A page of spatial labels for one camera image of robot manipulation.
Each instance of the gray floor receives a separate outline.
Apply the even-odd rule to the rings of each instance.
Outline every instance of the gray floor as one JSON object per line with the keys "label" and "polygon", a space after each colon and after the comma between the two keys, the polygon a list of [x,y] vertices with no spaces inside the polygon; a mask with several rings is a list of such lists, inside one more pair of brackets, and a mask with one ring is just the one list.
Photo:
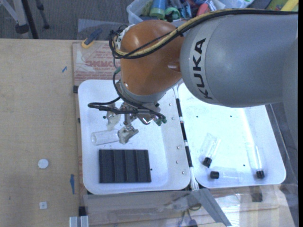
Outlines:
{"label": "gray floor", "polygon": [[[111,29],[128,23],[126,7],[134,0],[40,0],[49,29],[43,28],[43,20],[35,0],[28,0],[39,39],[84,39],[93,28],[102,24],[104,32],[99,39],[107,39]],[[250,7],[264,9],[271,0],[256,0]],[[0,38],[21,38],[15,31],[15,21],[0,6]],[[298,226],[298,149],[290,136],[282,104],[267,108],[271,117],[281,155],[285,162],[287,178],[285,194],[289,199],[294,220]]]}

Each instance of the wooden table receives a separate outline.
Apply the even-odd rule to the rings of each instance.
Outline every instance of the wooden table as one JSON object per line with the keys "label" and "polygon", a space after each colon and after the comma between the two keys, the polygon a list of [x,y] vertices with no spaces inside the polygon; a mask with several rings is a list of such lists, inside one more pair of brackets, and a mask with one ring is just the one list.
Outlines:
{"label": "wooden table", "polygon": [[[75,42],[0,39],[0,227],[66,227],[78,215]],[[254,211],[239,212],[243,226],[294,226],[284,195],[273,191],[273,209],[253,203]]]}

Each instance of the black tripod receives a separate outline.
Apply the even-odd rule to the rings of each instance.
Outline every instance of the black tripod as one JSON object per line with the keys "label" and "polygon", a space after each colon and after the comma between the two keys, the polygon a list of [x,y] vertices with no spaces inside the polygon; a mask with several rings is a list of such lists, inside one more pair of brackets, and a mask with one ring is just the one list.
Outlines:
{"label": "black tripod", "polygon": [[[40,11],[41,17],[44,22],[43,28],[49,29],[49,25],[46,21],[45,15],[44,15],[44,7],[43,4],[40,2],[40,0],[35,0],[37,8]],[[30,10],[30,7],[28,5],[27,0],[13,0],[15,5],[15,10],[7,3],[6,0],[0,0],[0,5],[4,5],[6,10],[10,13],[10,15],[14,18],[16,21],[16,32],[18,34],[22,34],[24,38],[28,38],[28,31],[31,30],[31,33],[33,35],[34,39],[38,39],[38,33],[36,30],[36,26],[34,24],[33,16]]]}

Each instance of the transparent plastic sheet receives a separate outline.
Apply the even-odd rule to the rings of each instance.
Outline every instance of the transparent plastic sheet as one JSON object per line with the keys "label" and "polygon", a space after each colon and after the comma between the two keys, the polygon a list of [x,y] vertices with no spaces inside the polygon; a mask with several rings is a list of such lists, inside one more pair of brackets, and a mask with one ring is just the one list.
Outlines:
{"label": "transparent plastic sheet", "polygon": [[[178,227],[188,226],[193,219],[199,226],[214,224],[200,204],[199,191],[89,194],[84,203],[89,226],[94,227]],[[295,184],[212,189],[210,193],[234,227],[296,226],[290,213],[298,209]]]}
{"label": "transparent plastic sheet", "polygon": [[84,40],[88,36],[90,36],[94,31],[101,28],[102,32],[98,36],[97,40],[109,40],[110,31],[116,31],[122,25],[128,24],[98,21],[92,19],[79,19],[77,39]]}

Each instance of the black cap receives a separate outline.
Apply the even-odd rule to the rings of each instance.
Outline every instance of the black cap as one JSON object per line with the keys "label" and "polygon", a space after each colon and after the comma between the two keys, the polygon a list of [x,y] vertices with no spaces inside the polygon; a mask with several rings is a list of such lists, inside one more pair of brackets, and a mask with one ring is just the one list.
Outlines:
{"label": "black cap", "polygon": [[216,172],[216,171],[211,171],[210,172],[210,178],[211,179],[219,179],[219,176],[220,176],[219,172]]}
{"label": "black cap", "polygon": [[202,164],[209,168],[211,162],[212,162],[211,158],[205,157],[205,159],[204,159],[204,161],[203,161]]}
{"label": "black cap", "polygon": [[256,173],[258,179],[263,179],[265,177],[263,170],[258,170]]}

